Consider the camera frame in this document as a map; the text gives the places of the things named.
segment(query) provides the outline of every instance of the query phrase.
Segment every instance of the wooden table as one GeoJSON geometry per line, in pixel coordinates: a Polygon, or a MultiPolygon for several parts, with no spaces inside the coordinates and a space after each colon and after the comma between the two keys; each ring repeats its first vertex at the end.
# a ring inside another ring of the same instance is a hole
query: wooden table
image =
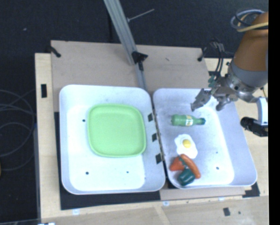
{"type": "MultiPolygon", "coordinates": [[[[106,60],[116,62],[129,67],[125,61],[125,55],[121,45],[96,44],[96,43],[78,43],[69,42],[70,46],[76,48],[74,51],[66,51],[62,46],[68,45],[68,42],[52,42],[52,45],[59,49],[62,54],[63,61],[74,63],[80,59],[86,59],[84,53],[88,50],[85,48],[94,49],[94,61],[99,61],[99,56],[106,60]]],[[[153,92],[158,87],[158,80],[155,75],[159,74],[166,79],[174,71],[170,68],[175,66],[177,73],[182,74],[183,69],[188,69],[189,59],[193,53],[197,55],[199,49],[193,48],[178,48],[178,47],[159,47],[159,46],[138,46],[139,52],[148,52],[151,54],[151,60],[144,62],[146,71],[145,78],[149,92],[153,92]],[[162,57],[166,60],[157,63],[157,59],[162,57]]],[[[53,86],[63,86],[65,83],[56,83],[53,74],[54,54],[36,53],[35,54],[35,69],[36,69],[36,88],[37,88],[37,116],[38,116],[38,153],[39,153],[39,182],[40,182],[40,213],[42,222],[55,222],[56,224],[88,224],[89,221],[93,224],[267,224],[269,223],[269,181],[268,181],[268,138],[258,137],[251,132],[244,131],[252,157],[257,169],[258,178],[257,185],[260,191],[260,196],[243,198],[242,191],[248,192],[251,187],[244,187],[231,190],[213,190],[212,192],[202,190],[201,193],[190,193],[190,197],[186,199],[178,193],[171,196],[167,190],[162,190],[163,200],[155,202],[141,202],[117,205],[103,205],[73,210],[61,210],[60,206],[60,191],[58,166],[56,155],[56,138],[55,138],[55,123],[54,112],[57,110],[55,105],[57,98],[57,90],[53,86]],[[43,85],[46,88],[46,94],[43,94],[43,85]]],[[[207,70],[214,70],[217,64],[217,59],[205,59],[197,72],[201,73],[197,77],[197,87],[205,87],[207,84],[207,70]]],[[[184,84],[184,79],[189,76],[181,76],[180,84],[184,84]]],[[[160,86],[164,86],[166,81],[163,81],[160,86]]],[[[168,83],[168,87],[172,87],[172,82],[168,83]]],[[[257,91],[255,96],[263,96],[262,91],[257,91]]],[[[239,117],[244,116],[257,118],[257,107],[255,104],[247,104],[243,101],[236,102],[236,108],[239,117]]]]}

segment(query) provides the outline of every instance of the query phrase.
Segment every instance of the egg white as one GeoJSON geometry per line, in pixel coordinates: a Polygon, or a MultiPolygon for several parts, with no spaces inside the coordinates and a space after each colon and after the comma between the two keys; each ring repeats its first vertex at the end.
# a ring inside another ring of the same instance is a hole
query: egg white
{"type": "Polygon", "coordinates": [[[198,150],[196,148],[196,145],[193,141],[193,139],[191,138],[190,135],[188,134],[180,134],[178,135],[175,139],[174,139],[174,142],[176,144],[176,152],[178,155],[181,155],[181,154],[185,154],[187,155],[189,158],[196,158],[197,154],[198,154],[198,150]],[[188,139],[191,143],[191,146],[189,148],[186,148],[183,146],[182,144],[182,141],[185,140],[185,139],[188,139]]]}

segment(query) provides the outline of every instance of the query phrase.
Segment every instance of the orange toy food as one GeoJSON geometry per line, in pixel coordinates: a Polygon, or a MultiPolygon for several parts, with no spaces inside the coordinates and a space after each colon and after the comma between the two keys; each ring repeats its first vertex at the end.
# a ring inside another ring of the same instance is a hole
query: orange toy food
{"type": "Polygon", "coordinates": [[[170,171],[184,170],[184,168],[185,166],[182,164],[182,161],[179,157],[176,157],[169,167],[170,171]]]}
{"type": "Polygon", "coordinates": [[[180,156],[185,164],[189,167],[189,169],[194,173],[195,178],[199,179],[201,177],[201,174],[194,161],[185,154],[181,154],[180,156]]]}

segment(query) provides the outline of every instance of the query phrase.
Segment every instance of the fried egg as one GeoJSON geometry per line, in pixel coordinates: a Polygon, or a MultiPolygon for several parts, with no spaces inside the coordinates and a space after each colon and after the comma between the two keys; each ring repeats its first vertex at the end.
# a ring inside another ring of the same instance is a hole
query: fried egg
{"type": "Polygon", "coordinates": [[[177,147],[176,152],[178,153],[178,155],[185,154],[189,158],[196,158],[198,151],[190,135],[180,134],[177,136],[177,138],[174,139],[174,142],[177,147]]]}

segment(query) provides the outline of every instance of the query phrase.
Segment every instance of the metal pole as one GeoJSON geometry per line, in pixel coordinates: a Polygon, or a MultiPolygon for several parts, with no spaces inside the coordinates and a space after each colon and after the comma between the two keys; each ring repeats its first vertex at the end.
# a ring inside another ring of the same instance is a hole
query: metal pole
{"type": "MultiPolygon", "coordinates": [[[[132,53],[137,52],[136,44],[132,37],[127,19],[124,15],[123,9],[121,7],[119,0],[103,0],[108,13],[112,19],[113,25],[116,29],[118,37],[125,49],[127,59],[131,65],[136,65],[132,53]]],[[[146,89],[146,82],[144,78],[144,72],[140,70],[139,66],[135,66],[136,75],[138,80],[138,85],[140,88],[146,89]]]]}

